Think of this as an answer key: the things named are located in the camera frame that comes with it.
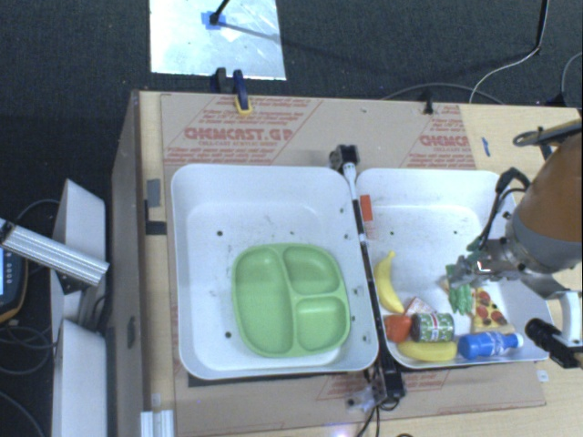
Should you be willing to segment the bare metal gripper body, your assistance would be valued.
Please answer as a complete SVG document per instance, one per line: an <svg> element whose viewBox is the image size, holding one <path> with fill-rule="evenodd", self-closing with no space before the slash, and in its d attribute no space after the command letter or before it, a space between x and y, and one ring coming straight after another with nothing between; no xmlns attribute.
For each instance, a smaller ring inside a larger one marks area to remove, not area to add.
<svg viewBox="0 0 583 437"><path fill-rule="evenodd" d="M474 269L491 269L496 274L496 281L503 279L518 280L525 274L524 268L508 258L505 248L499 239L488 240L484 247L480 239L475 239L466 247L466 254L457 260L457 265L466 265L472 271L474 281Z"/></svg>

